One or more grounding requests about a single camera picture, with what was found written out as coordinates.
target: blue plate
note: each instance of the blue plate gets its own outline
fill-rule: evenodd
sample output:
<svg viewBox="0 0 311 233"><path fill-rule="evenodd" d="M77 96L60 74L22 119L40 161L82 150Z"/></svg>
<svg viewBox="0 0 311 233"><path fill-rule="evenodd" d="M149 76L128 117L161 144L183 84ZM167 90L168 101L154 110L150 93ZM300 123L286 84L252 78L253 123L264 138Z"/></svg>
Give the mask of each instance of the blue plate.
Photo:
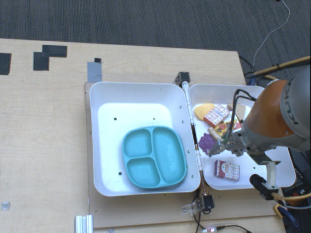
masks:
<svg viewBox="0 0 311 233"><path fill-rule="evenodd" d="M187 172L185 152L179 136L165 126L128 132L123 138L122 153L128 177L141 188L177 184Z"/></svg>

